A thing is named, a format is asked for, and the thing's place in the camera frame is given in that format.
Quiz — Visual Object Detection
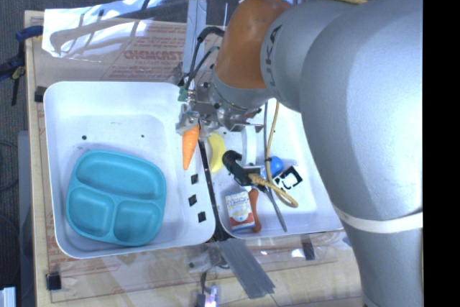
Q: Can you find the orange carrot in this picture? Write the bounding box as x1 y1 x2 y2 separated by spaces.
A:
181 123 201 171

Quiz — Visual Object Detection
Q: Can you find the brown cardboard board red print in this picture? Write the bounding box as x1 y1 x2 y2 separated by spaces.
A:
30 19 341 303

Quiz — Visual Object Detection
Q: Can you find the black cylinder on white bracket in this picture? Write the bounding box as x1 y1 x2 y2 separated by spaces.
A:
221 125 265 187

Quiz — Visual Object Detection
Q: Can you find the blue round object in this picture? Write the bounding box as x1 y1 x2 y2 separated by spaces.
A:
267 155 285 179

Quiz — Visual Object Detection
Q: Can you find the white and orange carton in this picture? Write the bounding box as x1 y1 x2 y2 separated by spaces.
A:
225 190 257 232

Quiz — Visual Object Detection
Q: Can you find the yellow banana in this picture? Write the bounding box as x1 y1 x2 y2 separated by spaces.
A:
207 132 227 175

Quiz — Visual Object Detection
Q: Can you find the blue divided plate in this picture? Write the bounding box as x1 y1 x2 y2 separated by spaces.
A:
65 149 167 247

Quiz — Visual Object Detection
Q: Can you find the orange sausage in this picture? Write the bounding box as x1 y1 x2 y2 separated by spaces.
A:
248 187 263 233

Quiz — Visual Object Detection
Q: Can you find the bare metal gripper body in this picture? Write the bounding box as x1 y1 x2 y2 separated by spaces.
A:
185 81 266 133

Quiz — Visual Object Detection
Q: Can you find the white plastic tray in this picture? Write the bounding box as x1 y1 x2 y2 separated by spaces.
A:
203 98 346 240
42 81 217 260

